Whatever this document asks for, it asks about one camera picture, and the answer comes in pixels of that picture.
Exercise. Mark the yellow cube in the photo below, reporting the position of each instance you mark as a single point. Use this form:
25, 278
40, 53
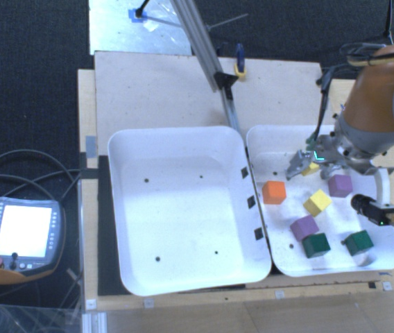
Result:
311, 169
317, 203

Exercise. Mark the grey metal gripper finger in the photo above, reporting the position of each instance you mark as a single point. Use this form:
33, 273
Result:
330, 169
299, 161

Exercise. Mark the orange cube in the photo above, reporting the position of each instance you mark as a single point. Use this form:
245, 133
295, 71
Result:
274, 193

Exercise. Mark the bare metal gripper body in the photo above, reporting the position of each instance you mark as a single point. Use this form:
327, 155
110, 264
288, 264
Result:
332, 151

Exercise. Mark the white plastic tray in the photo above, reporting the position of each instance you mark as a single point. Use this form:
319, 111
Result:
183, 213
339, 265

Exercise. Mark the purple cube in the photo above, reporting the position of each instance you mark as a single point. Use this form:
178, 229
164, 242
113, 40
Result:
340, 186
304, 228

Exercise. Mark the green cube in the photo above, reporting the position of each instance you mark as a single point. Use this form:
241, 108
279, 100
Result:
358, 243
316, 245

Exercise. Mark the pale wood board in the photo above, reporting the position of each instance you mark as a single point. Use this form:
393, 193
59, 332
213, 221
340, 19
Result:
155, 95

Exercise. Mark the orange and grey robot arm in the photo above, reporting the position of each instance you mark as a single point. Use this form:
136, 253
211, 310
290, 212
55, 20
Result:
370, 95

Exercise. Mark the black cylinder on white bracket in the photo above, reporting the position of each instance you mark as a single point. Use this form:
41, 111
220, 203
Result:
368, 208

